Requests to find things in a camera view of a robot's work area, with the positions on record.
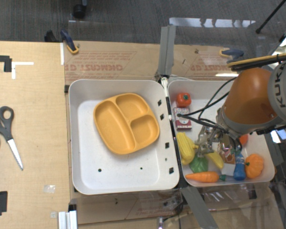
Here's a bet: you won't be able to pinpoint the blue bottle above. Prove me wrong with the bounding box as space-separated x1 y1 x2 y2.
233 152 247 181

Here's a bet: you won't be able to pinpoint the orange toy pumpkin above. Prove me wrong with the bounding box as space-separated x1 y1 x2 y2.
244 153 265 179

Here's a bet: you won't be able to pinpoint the yellow toy corn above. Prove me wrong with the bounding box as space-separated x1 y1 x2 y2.
176 132 199 166

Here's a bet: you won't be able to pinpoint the green toy lettuce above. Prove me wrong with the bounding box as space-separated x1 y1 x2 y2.
189 155 209 173

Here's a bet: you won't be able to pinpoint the black chair caster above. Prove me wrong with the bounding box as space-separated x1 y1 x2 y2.
72 3 88 19

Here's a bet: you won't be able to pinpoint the red toy pepper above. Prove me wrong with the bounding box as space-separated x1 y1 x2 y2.
175 92 192 108

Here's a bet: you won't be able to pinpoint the yellow banana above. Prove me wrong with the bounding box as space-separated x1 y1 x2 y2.
204 150 225 170

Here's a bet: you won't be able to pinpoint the white plastic tray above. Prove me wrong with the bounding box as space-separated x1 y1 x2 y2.
68 79 180 196
167 80 276 188

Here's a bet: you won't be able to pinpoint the orange carrot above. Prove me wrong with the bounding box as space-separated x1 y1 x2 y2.
184 171 227 183

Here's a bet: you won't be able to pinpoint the grey handled scissors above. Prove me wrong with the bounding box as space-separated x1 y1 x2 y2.
0 105 24 171

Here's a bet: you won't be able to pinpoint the pink and red carton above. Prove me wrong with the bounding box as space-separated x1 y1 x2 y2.
173 107 193 131

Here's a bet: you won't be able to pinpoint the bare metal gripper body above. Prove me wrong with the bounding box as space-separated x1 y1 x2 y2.
204 125 232 153

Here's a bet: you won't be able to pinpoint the brown and white packet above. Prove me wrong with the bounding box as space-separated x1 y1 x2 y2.
218 142 237 177

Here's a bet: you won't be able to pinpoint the yellow divided plate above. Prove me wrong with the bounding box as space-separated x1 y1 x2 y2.
93 92 161 156

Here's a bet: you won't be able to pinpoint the brown cardboard board red print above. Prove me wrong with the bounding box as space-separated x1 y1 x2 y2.
62 40 278 225

